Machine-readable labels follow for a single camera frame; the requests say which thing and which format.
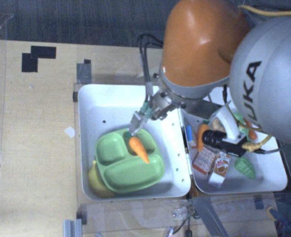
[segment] green plate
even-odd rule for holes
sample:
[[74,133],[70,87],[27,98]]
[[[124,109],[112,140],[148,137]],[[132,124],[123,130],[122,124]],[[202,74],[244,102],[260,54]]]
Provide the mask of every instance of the green plate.
[[124,194],[150,187],[160,181],[165,167],[152,136],[141,129],[136,136],[145,147],[149,163],[145,163],[129,147],[118,130],[100,137],[95,147],[95,157],[102,180],[115,193]]

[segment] wooden table surface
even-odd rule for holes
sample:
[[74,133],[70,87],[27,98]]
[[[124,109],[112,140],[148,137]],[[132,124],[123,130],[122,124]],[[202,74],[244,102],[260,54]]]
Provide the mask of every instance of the wooden table surface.
[[[32,45],[56,47],[56,59],[38,59],[37,73],[23,73],[22,53]],[[161,50],[148,57],[155,71]],[[63,221],[75,219],[75,139],[64,131],[74,128],[76,64],[84,59],[91,60],[93,82],[128,83],[142,75],[137,48],[0,40],[0,237],[59,237]],[[270,220],[239,224],[254,228],[254,236],[276,236]],[[209,236],[201,221],[193,225],[193,236]],[[102,234],[162,237],[164,229]]]

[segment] small carton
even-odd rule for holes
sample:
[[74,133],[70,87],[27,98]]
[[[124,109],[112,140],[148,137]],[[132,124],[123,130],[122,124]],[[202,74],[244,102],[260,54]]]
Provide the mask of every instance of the small carton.
[[224,152],[218,152],[212,167],[212,172],[209,176],[208,183],[217,188],[220,188],[224,182],[229,163],[230,156]]
[[206,175],[214,162],[216,154],[206,147],[197,153],[192,165],[193,168]]

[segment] white paper scrap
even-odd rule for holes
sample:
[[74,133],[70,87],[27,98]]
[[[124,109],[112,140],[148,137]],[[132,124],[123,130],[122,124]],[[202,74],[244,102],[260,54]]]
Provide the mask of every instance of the white paper scrap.
[[70,137],[73,138],[75,136],[75,130],[71,126],[69,126],[64,132]]

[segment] green toy vegetable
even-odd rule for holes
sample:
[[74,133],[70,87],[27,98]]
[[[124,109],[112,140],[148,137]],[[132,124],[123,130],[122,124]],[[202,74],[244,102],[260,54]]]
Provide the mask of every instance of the green toy vegetable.
[[255,179],[255,170],[252,163],[247,158],[237,158],[235,168],[250,179]]

